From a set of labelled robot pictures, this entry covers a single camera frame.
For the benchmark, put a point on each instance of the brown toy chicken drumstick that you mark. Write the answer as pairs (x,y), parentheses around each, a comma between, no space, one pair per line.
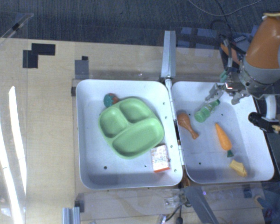
(184,121)

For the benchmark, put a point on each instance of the yellow toy wedge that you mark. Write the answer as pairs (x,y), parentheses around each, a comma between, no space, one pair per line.
(238,168)

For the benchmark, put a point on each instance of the green clear plastic bottle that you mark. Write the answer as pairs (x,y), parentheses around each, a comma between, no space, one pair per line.
(204,112)

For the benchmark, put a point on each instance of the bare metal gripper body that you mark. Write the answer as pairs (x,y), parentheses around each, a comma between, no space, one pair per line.
(238,86)

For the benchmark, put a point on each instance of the white plastic tray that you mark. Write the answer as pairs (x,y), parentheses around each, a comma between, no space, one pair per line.
(210,167)
(95,167)

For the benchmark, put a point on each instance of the orange and white carton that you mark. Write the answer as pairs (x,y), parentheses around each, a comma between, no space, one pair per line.
(160,158)

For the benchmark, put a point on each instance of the green divided plate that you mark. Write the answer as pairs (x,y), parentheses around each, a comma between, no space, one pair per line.
(135,136)

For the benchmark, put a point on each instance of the orange toy carrot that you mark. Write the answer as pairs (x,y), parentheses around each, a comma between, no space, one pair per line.
(224,137)

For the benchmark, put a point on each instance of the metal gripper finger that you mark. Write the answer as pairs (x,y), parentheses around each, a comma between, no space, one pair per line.
(237,99)
(215,91)

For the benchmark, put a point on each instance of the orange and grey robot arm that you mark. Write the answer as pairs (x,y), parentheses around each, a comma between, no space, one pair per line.
(266,48)

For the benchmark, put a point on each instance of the red and green toy strawberry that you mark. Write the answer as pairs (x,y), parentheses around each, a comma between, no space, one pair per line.
(108,100)

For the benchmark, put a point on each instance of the black cylinder on white bracket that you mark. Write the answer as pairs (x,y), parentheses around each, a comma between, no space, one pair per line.
(259,120)

